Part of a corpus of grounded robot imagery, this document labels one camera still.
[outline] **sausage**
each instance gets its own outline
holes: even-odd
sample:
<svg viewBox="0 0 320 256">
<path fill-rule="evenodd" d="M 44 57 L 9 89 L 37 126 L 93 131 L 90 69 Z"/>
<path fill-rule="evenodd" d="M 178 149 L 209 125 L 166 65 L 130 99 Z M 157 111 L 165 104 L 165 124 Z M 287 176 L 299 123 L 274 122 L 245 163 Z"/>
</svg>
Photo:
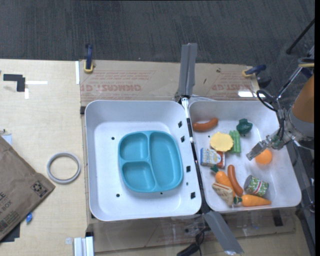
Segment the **sausage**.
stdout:
<svg viewBox="0 0 320 256">
<path fill-rule="evenodd" d="M 236 179 L 235 167 L 232 164 L 228 165 L 227 173 L 228 173 L 229 180 L 230 180 L 230 182 L 231 182 L 231 184 L 233 186 L 234 192 L 239 197 L 241 197 L 242 194 L 244 193 L 244 190 L 239 185 L 239 183 L 238 183 L 238 181 Z"/>
<path fill-rule="evenodd" d="M 204 132 L 212 129 L 217 124 L 218 124 L 218 119 L 214 117 L 209 122 L 204 122 L 204 123 L 195 122 L 192 124 L 192 128 L 196 132 Z"/>
</svg>

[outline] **paper bag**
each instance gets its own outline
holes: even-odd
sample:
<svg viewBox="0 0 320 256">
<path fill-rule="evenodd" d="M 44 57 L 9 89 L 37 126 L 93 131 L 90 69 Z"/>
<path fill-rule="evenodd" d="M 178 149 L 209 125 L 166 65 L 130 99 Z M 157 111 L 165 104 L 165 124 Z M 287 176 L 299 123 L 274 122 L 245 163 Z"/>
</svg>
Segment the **paper bag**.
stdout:
<svg viewBox="0 0 320 256">
<path fill-rule="evenodd" d="M 0 240 L 54 188 L 0 136 Z"/>
</svg>

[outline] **orange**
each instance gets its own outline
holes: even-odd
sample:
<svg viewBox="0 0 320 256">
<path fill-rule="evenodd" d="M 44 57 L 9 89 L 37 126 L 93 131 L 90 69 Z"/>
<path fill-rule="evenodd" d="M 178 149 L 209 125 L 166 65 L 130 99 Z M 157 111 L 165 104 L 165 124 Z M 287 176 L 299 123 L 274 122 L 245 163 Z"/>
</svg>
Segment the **orange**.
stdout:
<svg viewBox="0 0 320 256">
<path fill-rule="evenodd" d="M 269 149 L 265 149 L 260 154 L 258 154 L 255 158 L 255 161 L 262 165 L 267 165 L 272 160 L 272 153 Z"/>
</svg>

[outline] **green pepper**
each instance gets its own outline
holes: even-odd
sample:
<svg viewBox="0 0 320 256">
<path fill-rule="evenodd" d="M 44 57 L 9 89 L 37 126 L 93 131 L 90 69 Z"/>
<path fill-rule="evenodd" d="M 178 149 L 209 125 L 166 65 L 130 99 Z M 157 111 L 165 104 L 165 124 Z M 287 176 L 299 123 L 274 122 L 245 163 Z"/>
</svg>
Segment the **green pepper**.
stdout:
<svg viewBox="0 0 320 256">
<path fill-rule="evenodd" d="M 229 131 L 229 135 L 233 140 L 233 146 L 230 149 L 230 153 L 241 153 L 239 132 L 237 130 L 231 130 Z"/>
<path fill-rule="evenodd" d="M 246 135 L 248 132 L 251 131 L 253 124 L 248 122 L 247 119 L 243 118 L 239 120 L 239 124 L 236 126 L 236 130 L 242 134 Z"/>
</svg>

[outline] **blue plate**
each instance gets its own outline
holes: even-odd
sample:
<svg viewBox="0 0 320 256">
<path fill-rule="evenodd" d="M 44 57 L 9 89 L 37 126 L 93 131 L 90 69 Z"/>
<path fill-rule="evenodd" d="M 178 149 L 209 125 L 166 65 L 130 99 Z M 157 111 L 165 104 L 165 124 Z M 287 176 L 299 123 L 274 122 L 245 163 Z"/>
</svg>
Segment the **blue plate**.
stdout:
<svg viewBox="0 0 320 256">
<path fill-rule="evenodd" d="M 119 142 L 118 159 L 125 185 L 136 192 L 172 190 L 183 178 L 178 145 L 163 131 L 127 134 Z"/>
</svg>

